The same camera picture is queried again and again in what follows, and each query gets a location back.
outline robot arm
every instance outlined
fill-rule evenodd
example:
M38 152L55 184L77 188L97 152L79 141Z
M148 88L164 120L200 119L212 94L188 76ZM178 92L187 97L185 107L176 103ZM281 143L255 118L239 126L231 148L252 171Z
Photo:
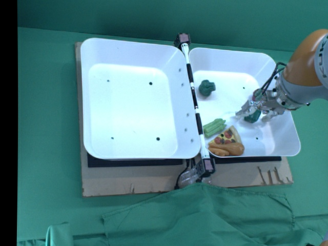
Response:
M268 90L272 80L275 87ZM313 100L328 100L328 29L311 33L295 50L288 64L277 63L264 85L236 112L237 118L255 122L261 113L269 121L285 110L296 110Z

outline green wall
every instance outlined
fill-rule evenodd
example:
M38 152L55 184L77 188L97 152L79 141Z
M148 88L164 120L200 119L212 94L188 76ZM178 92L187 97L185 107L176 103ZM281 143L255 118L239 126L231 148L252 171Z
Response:
M17 0L18 26L293 51L328 28L327 0Z

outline green table surface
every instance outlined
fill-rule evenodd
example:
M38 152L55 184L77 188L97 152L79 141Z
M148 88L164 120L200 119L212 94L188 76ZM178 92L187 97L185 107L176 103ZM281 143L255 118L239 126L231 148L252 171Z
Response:
M73 235L103 234L102 214L158 195L82 198L74 43L91 37L173 44L18 28L17 241L45 238L48 226L64 221L71 224ZM285 63L292 55L205 44L193 47L262 52ZM328 102L321 99L292 113L301 141L300 153L288 158L292 185L240 189L286 194L299 222L328 223L327 114Z

